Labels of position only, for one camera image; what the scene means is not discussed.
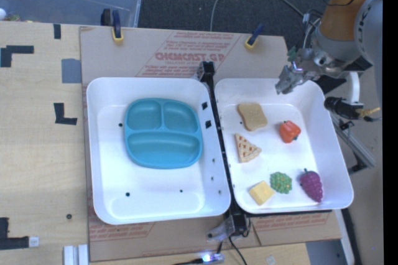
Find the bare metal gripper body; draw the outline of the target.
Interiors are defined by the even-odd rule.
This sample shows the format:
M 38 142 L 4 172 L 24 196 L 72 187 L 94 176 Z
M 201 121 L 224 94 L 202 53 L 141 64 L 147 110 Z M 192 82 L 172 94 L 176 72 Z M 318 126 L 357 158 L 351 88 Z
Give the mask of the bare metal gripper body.
M 346 62 L 333 58 L 324 50 L 312 48 L 295 49 L 291 63 L 294 74 L 310 78 L 321 75 L 338 78 L 346 68 Z

